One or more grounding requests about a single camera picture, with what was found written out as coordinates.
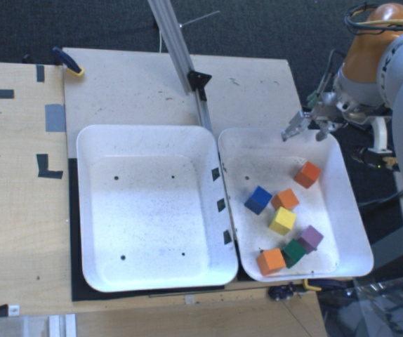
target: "cube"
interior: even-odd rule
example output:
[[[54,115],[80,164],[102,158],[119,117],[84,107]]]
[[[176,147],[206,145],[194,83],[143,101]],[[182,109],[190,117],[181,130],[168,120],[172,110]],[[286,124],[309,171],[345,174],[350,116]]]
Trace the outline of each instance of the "cube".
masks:
[[[256,258],[256,262],[263,276],[278,272],[286,267],[286,262],[280,249],[262,251]]]
[[[245,207],[252,210],[256,215],[263,212],[263,209],[267,206],[272,195],[264,190],[261,186],[258,186],[249,199],[245,202]]]
[[[284,236],[287,232],[292,230],[296,217],[297,215],[292,211],[284,207],[279,207],[275,212],[272,222],[269,224],[269,228]]]
[[[270,203],[275,210],[279,209],[279,207],[291,210],[300,202],[297,199],[297,196],[293,193],[293,190],[288,188],[284,191],[278,192],[274,197],[272,197]]]
[[[282,249],[282,255],[287,268],[293,267],[305,254],[306,250],[296,239],[292,239]]]
[[[307,226],[297,239],[300,245],[306,250],[307,255],[315,251],[322,240],[323,235],[311,225]]]
[[[304,188],[309,188],[314,184],[315,181],[317,181],[321,172],[321,168],[315,166],[310,161],[306,161],[305,164],[298,170],[293,179]]]

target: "black clamp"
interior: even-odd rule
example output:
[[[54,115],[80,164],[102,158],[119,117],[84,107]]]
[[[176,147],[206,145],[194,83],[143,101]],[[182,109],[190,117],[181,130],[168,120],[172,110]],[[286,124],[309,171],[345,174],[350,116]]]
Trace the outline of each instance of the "black clamp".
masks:
[[[190,87],[192,91],[199,91],[199,96],[201,101],[206,101],[206,94],[204,92],[204,87],[211,80],[212,75],[203,74],[202,72],[197,72],[194,70],[189,71],[187,78],[189,79]]]

